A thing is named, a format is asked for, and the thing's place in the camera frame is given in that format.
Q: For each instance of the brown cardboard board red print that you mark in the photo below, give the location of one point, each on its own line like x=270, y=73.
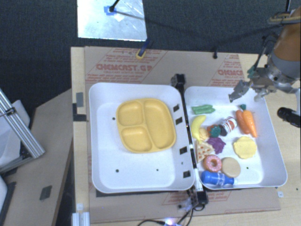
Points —
x=131, y=211

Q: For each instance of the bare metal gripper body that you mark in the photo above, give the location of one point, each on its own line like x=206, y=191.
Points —
x=263, y=80

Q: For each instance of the black cylinder on white bracket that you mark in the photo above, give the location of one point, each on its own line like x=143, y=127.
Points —
x=290, y=116

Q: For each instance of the pink doughnut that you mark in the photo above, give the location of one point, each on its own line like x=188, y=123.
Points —
x=208, y=163

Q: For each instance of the purple grapes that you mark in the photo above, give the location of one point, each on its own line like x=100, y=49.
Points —
x=217, y=145

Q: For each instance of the red and white can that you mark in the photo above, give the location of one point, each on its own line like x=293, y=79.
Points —
x=230, y=124

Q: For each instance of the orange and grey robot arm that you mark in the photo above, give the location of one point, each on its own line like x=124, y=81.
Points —
x=288, y=43

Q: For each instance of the orange carrot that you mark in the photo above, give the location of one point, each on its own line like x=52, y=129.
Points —
x=248, y=122

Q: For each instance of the blue bottle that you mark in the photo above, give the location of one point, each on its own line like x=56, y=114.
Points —
x=214, y=178

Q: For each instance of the green pea pod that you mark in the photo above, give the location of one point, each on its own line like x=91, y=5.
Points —
x=202, y=109

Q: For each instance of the pale yellow toy food piece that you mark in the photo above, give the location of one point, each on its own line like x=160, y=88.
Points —
x=204, y=134

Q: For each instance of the yellow divided plate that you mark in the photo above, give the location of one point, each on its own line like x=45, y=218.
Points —
x=152, y=123

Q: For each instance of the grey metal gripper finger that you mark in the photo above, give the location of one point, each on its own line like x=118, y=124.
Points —
x=259, y=95
x=240, y=89

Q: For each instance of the tan round bread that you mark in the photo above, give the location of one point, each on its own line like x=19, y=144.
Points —
x=231, y=167

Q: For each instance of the thin black and white rod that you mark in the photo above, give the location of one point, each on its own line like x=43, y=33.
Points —
x=185, y=116

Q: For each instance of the white plastic tray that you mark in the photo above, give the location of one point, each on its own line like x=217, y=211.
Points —
x=108, y=168
x=268, y=163

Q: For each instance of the yellow banana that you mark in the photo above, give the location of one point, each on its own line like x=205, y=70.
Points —
x=196, y=126

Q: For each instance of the yellow round biscuit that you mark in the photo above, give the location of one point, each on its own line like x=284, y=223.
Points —
x=245, y=147

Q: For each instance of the yellow pizza slice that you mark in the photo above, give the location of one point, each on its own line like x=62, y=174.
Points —
x=203, y=150

